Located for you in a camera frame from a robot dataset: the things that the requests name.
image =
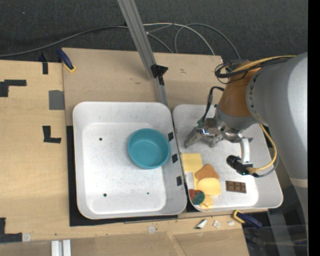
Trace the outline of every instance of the wooden board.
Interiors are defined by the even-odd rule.
[[[239,229],[244,240],[240,223],[228,225],[229,214],[69,227],[65,112],[49,110],[49,91],[64,90],[63,69],[60,63],[49,63],[48,70],[48,75],[42,74],[39,62],[0,60],[0,81],[27,81],[26,87],[11,86],[8,97],[0,97],[0,217],[6,218],[5,233],[29,233],[32,241],[50,241],[146,234],[152,225],[183,255],[174,235],[198,233],[194,226],[207,219],[201,232],[217,231],[212,224],[218,220],[220,230]],[[51,136],[61,143],[44,142],[42,126],[51,126]]]
[[[157,102],[154,79],[149,79],[136,51],[63,48],[76,66],[63,69],[66,124],[72,125],[73,108],[84,101]],[[163,75],[169,108],[180,104],[207,104],[209,90],[223,86],[214,70],[220,56],[155,53],[158,65],[168,67]],[[222,93],[214,93],[218,103]]]
[[[241,229],[235,229],[232,232],[221,230],[219,232],[178,234],[174,237],[188,256],[234,256],[248,254],[246,240],[241,237],[242,232]]]

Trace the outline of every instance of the black clamp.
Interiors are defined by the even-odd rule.
[[[66,68],[66,70],[68,70],[70,73],[73,73],[76,71],[76,66],[72,64],[68,55],[62,49],[57,49],[56,54],[59,56],[59,58],[63,62],[63,66]]]
[[[237,222],[239,222],[241,224],[248,223],[248,224],[256,227],[257,229],[262,227],[262,223],[259,220],[252,217],[249,214],[244,214],[243,212],[241,212],[239,210],[235,210],[233,212],[232,218],[234,218]]]
[[[163,74],[168,70],[168,67],[166,66],[160,66],[160,65],[157,65],[157,64],[153,64],[151,66],[151,71],[152,71],[152,74],[153,74],[153,77],[156,78],[158,77],[159,79],[159,83],[160,85],[164,86],[165,85],[165,81],[164,81],[164,78],[163,78]]]

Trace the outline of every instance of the black mat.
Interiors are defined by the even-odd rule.
[[[66,127],[67,137],[67,158],[68,158],[68,185],[69,185],[69,225],[74,226],[93,226],[119,222],[135,221],[156,221],[176,219],[177,215],[147,216],[147,217],[126,217],[126,218],[109,218],[109,219],[89,219],[83,216],[77,206],[76,190],[76,165],[75,165],[75,148],[74,148],[74,128]]]

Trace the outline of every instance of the white tray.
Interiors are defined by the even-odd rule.
[[[142,128],[174,135],[170,110],[136,102],[82,102],[73,109],[77,206],[85,217],[176,215],[185,209],[175,137],[169,141],[173,157],[162,167],[145,170],[131,162],[127,142]]]
[[[194,207],[201,212],[218,212],[236,209],[264,209],[276,208],[283,201],[283,193],[274,171],[268,176],[255,178],[251,175],[240,175],[231,168],[226,159],[229,155],[241,156],[239,143],[220,141],[216,147],[209,147],[206,140],[185,148],[185,139],[197,121],[204,115],[205,105],[178,105],[173,110],[173,121],[176,131],[176,139],[181,154],[199,153],[203,164],[211,164],[219,174],[221,194],[213,196],[213,207],[202,209],[198,205]],[[214,117],[215,108],[212,106],[207,117]],[[269,163],[271,156],[264,138],[263,132],[258,124],[254,124],[242,133],[244,137],[253,138],[250,142],[250,161],[254,167],[264,166]],[[194,189],[192,173],[185,172],[185,180],[188,189]],[[242,182],[246,185],[246,193],[226,191],[226,181]]]

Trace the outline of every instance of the wire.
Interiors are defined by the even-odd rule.
[[[72,38],[75,38],[75,37],[78,37],[78,36],[81,36],[81,35],[84,35],[84,34],[88,34],[88,33],[92,33],[92,32],[97,32],[97,31],[104,31],[104,30],[110,30],[110,29],[129,29],[127,26],[102,26],[102,27],[96,27],[96,28],[92,28],[92,29],[88,29],[86,31],[82,31],[82,32],[79,32],[79,33],[76,33],[76,34],[73,34],[71,36],[68,36],[68,37],[65,37],[59,41],[55,41],[55,42],[52,42],[50,44],[47,44],[45,46],[41,46],[41,47],[38,47],[38,48],[34,48],[34,49],[31,49],[31,50],[26,50],[26,51],[21,51],[21,52],[16,52],[16,53],[9,53],[9,54],[3,54],[3,55],[0,55],[0,58],[7,58],[7,57],[13,57],[13,56],[19,56],[19,55],[24,55],[24,54],[29,54],[29,53],[34,53],[34,52],[37,52],[37,51],[40,51],[40,50],[43,50],[43,49],[46,49],[46,48],[49,48],[49,47],[52,47],[52,46],[55,46],[55,45],[58,45],[60,43],[63,43],[65,41],[68,41]],[[170,53],[173,53],[173,51],[164,43],[162,42],[159,38],[157,38],[156,36],[152,35],[152,34],[149,34],[148,36],[150,36],[151,38],[157,40],[159,43],[161,43],[165,48],[168,49],[168,51]]]
[[[256,173],[258,171],[261,171],[261,170],[265,170],[267,169],[268,167],[272,166],[274,164],[274,162],[276,161],[277,159],[277,156],[278,156],[278,153],[277,153],[277,147],[274,143],[274,141],[272,140],[271,136],[269,135],[269,133],[266,131],[266,129],[264,128],[264,126],[259,123],[259,126],[260,128],[262,129],[264,135],[267,137],[267,139],[270,141],[272,147],[273,147],[273,150],[274,150],[274,155],[273,155],[273,158],[271,160],[271,162],[269,162],[268,164],[266,164],[265,166],[262,166],[262,167],[259,167],[259,168],[254,168],[254,167],[248,167],[247,170],[253,174],[253,173]]]
[[[174,51],[171,50],[171,49],[169,48],[169,46],[167,46],[163,41],[161,41],[159,38],[155,37],[153,34],[150,34],[150,32],[147,33],[147,35],[148,35],[149,37],[157,40],[157,41],[158,41],[160,44],[162,44],[170,53],[172,53],[172,54],[174,53]]]
[[[238,53],[236,47],[233,45],[233,43],[222,33],[220,32],[219,30],[217,30],[216,28],[212,27],[212,26],[209,26],[209,25],[206,25],[206,24],[201,24],[201,23],[191,23],[191,24],[188,24],[188,25],[185,25],[185,27],[191,27],[191,26],[200,26],[200,27],[205,27],[205,28],[208,28],[208,29],[211,29],[213,31],[215,31],[216,33],[218,33],[220,36],[222,36],[227,42],[228,44],[232,47],[232,49],[234,50],[236,56],[238,57],[238,59],[240,60],[241,57],[240,57],[240,54]],[[183,30],[185,27],[182,27],[178,30],[178,32],[175,34],[175,37],[174,37],[174,41],[176,42],[177,41],[177,37],[178,37],[178,34],[180,33],[181,30]]]
[[[269,174],[271,174],[277,168],[278,163],[279,163],[279,155],[276,156],[276,160],[275,160],[275,162],[273,164],[273,168],[270,171],[268,171],[268,172],[266,172],[264,174],[257,174],[256,172],[254,172],[254,173],[252,173],[252,176],[254,176],[256,178],[261,178],[261,177],[268,176]]]
[[[158,30],[160,30],[160,29],[164,29],[164,28],[167,28],[167,27],[170,27],[170,26],[181,27],[181,29],[188,29],[188,30],[194,32],[195,34],[197,34],[197,35],[204,41],[204,43],[208,46],[208,48],[210,49],[212,55],[215,55],[214,50],[211,48],[211,46],[210,46],[210,44],[207,42],[207,40],[206,40],[200,33],[198,33],[196,30],[192,29],[191,27],[188,27],[188,26],[182,25],[182,24],[176,24],[176,23],[151,23],[151,24],[144,24],[144,26],[155,26],[155,25],[166,25],[166,26],[165,26],[165,27],[162,27],[162,28],[158,28],[158,29],[152,30],[152,32],[158,31]],[[175,53],[178,53],[176,37],[174,38],[174,51],[175,51]]]
[[[159,38],[157,38],[156,36],[154,36],[153,34],[151,34],[152,32],[155,32],[155,31],[159,31],[159,30],[162,30],[162,29],[165,29],[165,28],[168,28],[168,27],[172,27],[172,26],[175,26],[175,27],[180,27],[180,29],[177,31],[177,33],[175,34],[175,37],[174,37],[174,50],[176,53],[178,53],[178,48],[177,48],[177,38],[178,38],[178,34],[180,33],[180,31],[182,29],[188,29],[192,32],[194,32],[196,35],[198,35],[203,41],[204,43],[208,46],[209,50],[211,51],[211,53],[213,55],[215,55],[215,52],[214,50],[212,49],[212,47],[209,45],[209,43],[207,42],[207,40],[200,34],[198,33],[196,30],[190,28],[189,26],[202,26],[202,27],[206,27],[206,28],[209,28],[215,32],[217,32],[219,35],[221,35],[230,45],[231,47],[233,48],[233,50],[235,51],[235,53],[237,54],[238,58],[240,59],[240,55],[237,51],[237,49],[235,48],[235,46],[231,43],[231,41],[223,34],[221,33],[220,31],[218,31],[217,29],[215,29],[214,27],[212,26],[209,26],[209,25],[206,25],[206,24],[200,24],[200,23],[192,23],[192,24],[189,24],[189,25],[182,25],[182,24],[176,24],[176,23],[150,23],[150,24],[144,24],[143,26],[147,27],[147,26],[161,26],[161,25],[165,25],[163,27],[160,27],[160,28],[156,28],[156,29],[153,29],[151,31],[146,31],[146,34],[153,38],[154,40],[158,41],[160,44],[162,44],[170,53],[174,53],[174,51],[172,51],[163,41],[161,41]],[[14,56],[19,56],[19,55],[24,55],[24,54],[29,54],[29,53],[33,53],[33,52],[36,52],[36,51],[40,51],[40,50],[43,50],[43,49],[46,49],[46,48],[49,48],[49,47],[52,47],[52,46],[55,46],[55,45],[58,45],[60,43],[63,43],[65,41],[68,41],[72,38],[75,38],[75,37],[78,37],[78,36],[81,36],[81,35],[84,35],[84,34],[88,34],[88,33],[92,33],[92,32],[97,32],[97,31],[104,31],[104,30],[109,30],[109,29],[128,29],[127,26],[123,26],[123,25],[114,25],[114,26],[102,26],[102,27],[97,27],[97,28],[92,28],[92,29],[88,29],[88,30],[85,30],[85,31],[82,31],[82,32],[79,32],[79,33],[76,33],[76,34],[73,34],[71,36],[68,36],[68,37],[65,37],[61,40],[58,40],[58,41],[55,41],[53,43],[50,43],[50,44],[47,44],[47,45],[44,45],[44,46],[41,46],[41,47],[38,47],[38,48],[34,48],[34,49],[30,49],[30,50],[26,50],[26,51],[21,51],[21,52],[16,52],[16,53],[9,53],[9,54],[3,54],[3,55],[0,55],[0,58],[7,58],[7,57],[14,57]]]
[[[231,78],[240,74],[244,75],[239,78],[239,79],[235,79],[232,81],[228,81],[228,82],[222,82],[220,81],[222,84],[229,84],[232,83],[234,81],[238,81],[243,79],[246,76],[246,73],[254,70],[254,69],[258,69],[258,68],[263,68],[269,65],[274,65],[274,64],[278,64],[278,63],[284,63],[286,62],[288,59],[293,58],[294,55],[286,55],[286,56],[276,56],[276,57],[270,57],[270,58],[264,58],[264,59],[259,59],[256,61],[244,61],[243,59],[239,59],[239,60],[232,60],[223,64],[218,65],[215,70],[214,70],[214,74],[215,76],[218,78],[218,80],[220,81],[219,78]],[[234,69],[231,72],[228,73],[222,73],[222,70],[232,67],[234,65],[239,65],[239,64],[243,64],[245,62],[248,62],[244,65],[238,66],[236,69]]]
[[[207,114],[209,112],[209,109],[210,109],[210,106],[211,106],[211,103],[212,103],[212,100],[213,100],[213,95],[212,94],[213,94],[214,89],[218,89],[218,90],[220,90],[222,92],[225,90],[224,88],[218,87],[218,86],[214,86],[214,87],[212,87],[210,89],[210,92],[209,92],[209,95],[208,95],[208,101],[206,103],[206,109],[205,109],[203,117],[201,117],[201,119],[200,119],[201,122],[205,121],[206,116],[207,116]]]

